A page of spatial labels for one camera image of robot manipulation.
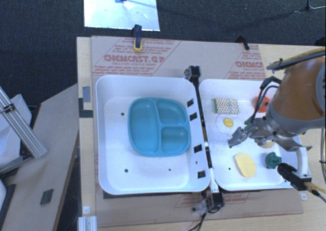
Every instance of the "yellow clip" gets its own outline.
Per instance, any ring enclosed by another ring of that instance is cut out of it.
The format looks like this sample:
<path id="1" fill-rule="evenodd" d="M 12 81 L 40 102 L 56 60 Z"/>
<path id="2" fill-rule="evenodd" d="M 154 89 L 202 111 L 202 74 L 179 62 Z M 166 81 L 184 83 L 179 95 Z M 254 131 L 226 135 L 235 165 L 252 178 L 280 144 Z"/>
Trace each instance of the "yellow clip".
<path id="1" fill-rule="evenodd" d="M 133 50 L 134 50 L 135 52 L 140 52 L 140 51 L 142 50 L 142 48 L 143 48 L 143 42 L 142 42 L 142 41 L 141 41 L 141 45 L 140 45 L 139 48 L 136 47 L 136 40 L 133 41 Z"/>

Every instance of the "black clamp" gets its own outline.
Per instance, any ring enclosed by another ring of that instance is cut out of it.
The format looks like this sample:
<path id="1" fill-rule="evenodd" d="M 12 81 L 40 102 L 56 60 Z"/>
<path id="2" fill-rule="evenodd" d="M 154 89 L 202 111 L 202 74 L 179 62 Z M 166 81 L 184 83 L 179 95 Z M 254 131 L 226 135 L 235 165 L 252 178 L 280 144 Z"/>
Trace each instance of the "black clamp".
<path id="1" fill-rule="evenodd" d="M 190 82 L 198 80 L 200 77 L 200 67 L 199 66 L 189 66 L 188 69 L 184 71 L 184 78 Z"/>
<path id="2" fill-rule="evenodd" d="M 240 36 L 235 40 L 235 42 L 243 43 L 244 48 L 245 48 L 246 50 L 249 50 L 249 49 L 250 49 L 249 46 L 248 46 L 247 40 L 245 39 L 244 36 L 241 36 L 241 35 L 240 35 Z"/>
<path id="3" fill-rule="evenodd" d="M 317 39 L 315 41 L 315 45 L 316 46 L 326 46 L 326 42 L 325 42 L 325 36 L 324 37 L 321 37 L 319 39 Z"/>
<path id="4" fill-rule="evenodd" d="M 80 118 L 93 118 L 93 111 L 92 110 L 84 110 L 84 99 L 78 99 L 79 105 L 79 117 Z"/>
<path id="5" fill-rule="evenodd" d="M 307 190 L 307 187 L 305 186 L 305 182 L 311 182 L 311 177 L 299 177 L 296 174 L 293 174 L 294 172 L 297 172 L 297 170 L 286 164 L 281 163 L 277 167 L 277 172 L 287 181 L 290 182 L 291 186 L 293 186 L 295 189 L 299 191 Z"/>
<path id="6" fill-rule="evenodd" d="M 135 41 L 133 42 L 133 49 L 136 52 L 140 52 L 143 48 L 142 43 L 142 26 L 136 24 L 131 30 L 131 36 L 135 37 Z"/>

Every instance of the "checkered food item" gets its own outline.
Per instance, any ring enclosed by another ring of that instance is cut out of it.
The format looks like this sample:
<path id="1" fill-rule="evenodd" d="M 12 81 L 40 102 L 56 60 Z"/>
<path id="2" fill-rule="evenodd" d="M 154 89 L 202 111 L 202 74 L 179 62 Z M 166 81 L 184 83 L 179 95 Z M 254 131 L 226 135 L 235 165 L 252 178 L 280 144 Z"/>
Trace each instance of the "checkered food item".
<path id="1" fill-rule="evenodd" d="M 239 114 L 239 106 L 236 99 L 233 98 L 215 98 L 214 107 L 217 114 Z"/>

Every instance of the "black cable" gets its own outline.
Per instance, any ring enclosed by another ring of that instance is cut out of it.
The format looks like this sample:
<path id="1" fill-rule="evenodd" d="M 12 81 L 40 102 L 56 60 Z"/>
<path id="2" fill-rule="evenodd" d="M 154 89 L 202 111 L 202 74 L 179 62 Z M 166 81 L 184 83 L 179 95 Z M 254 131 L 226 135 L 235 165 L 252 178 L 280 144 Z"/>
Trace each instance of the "black cable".
<path id="1" fill-rule="evenodd" d="M 208 213 L 215 214 L 219 210 L 220 210 L 220 208 L 212 208 L 212 209 L 210 209 L 208 211 Z M 200 222 L 197 225 L 195 225 L 193 228 L 189 229 L 188 231 L 194 231 L 196 228 L 197 228 L 196 231 L 199 231 L 201 229 L 202 225 L 203 225 L 203 222 L 204 222 L 205 217 L 206 217 L 206 213 L 204 215 L 202 215 L 202 218 L 201 218 Z"/>
<path id="2" fill-rule="evenodd" d="M 321 200 L 323 200 L 326 203 L 326 198 L 324 198 L 318 191 L 316 190 L 309 190 L 311 192 L 311 194 L 319 197 Z"/>
<path id="3" fill-rule="evenodd" d="M 257 103 L 256 103 L 256 106 L 255 106 L 255 111 L 254 111 L 253 115 L 251 116 L 250 123 L 253 123 L 253 121 L 254 121 L 254 119 L 256 117 L 256 114 L 257 114 L 257 112 L 258 112 L 260 106 L 262 105 L 262 102 L 263 102 L 263 100 L 264 100 L 264 98 L 266 96 L 266 93 L 270 88 L 278 88 L 278 86 L 270 85 L 265 89 L 264 93 L 262 93 L 263 89 L 260 90 L 259 96 L 258 96 L 258 99 L 257 99 Z"/>
<path id="4" fill-rule="evenodd" d="M 326 183 L 326 159 L 324 159 L 324 149 L 326 149 L 325 144 L 325 129 L 321 130 L 321 141 L 320 141 L 320 165 L 321 165 L 321 172 L 322 176 L 324 177 Z"/>
<path id="5" fill-rule="evenodd" d="M 202 227 L 202 224 L 203 224 L 203 222 L 204 222 L 205 217 L 206 217 L 206 213 L 205 213 L 204 215 L 202 215 L 202 218 L 201 218 L 201 220 L 199 221 L 199 223 L 198 223 L 197 225 L 195 225 L 193 228 L 189 229 L 188 231 L 194 231 L 194 230 L 196 230 L 197 228 L 198 228 L 198 229 L 197 229 L 196 231 L 199 231 L 199 230 L 201 229 L 201 227 Z"/>
<path id="6" fill-rule="evenodd" d="M 290 58 L 288 60 L 283 60 L 283 59 L 280 59 L 279 61 L 276 61 L 270 65 L 268 65 L 266 67 L 267 70 L 273 70 L 273 71 L 277 71 L 277 70 L 281 70 L 281 69 L 286 69 L 294 64 L 297 64 L 299 62 L 303 62 L 303 61 L 308 61 L 308 60 L 311 60 L 311 59 L 314 59 L 314 58 L 318 58 L 318 57 L 321 57 L 321 56 L 324 56 L 325 55 L 325 50 L 321 50 L 319 52 L 313 52 L 311 54 L 307 54 L 307 55 L 303 55 L 300 57 L 293 57 L 293 58 Z"/>

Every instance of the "metal plate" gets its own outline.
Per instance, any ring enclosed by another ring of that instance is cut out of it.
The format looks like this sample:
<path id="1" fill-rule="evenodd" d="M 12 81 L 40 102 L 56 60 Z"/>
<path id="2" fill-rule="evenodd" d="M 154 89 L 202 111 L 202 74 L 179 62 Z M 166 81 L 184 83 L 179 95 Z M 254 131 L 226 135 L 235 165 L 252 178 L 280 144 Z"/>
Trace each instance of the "metal plate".
<path id="1" fill-rule="evenodd" d="M 156 0 L 84 0 L 85 26 L 159 31 Z"/>

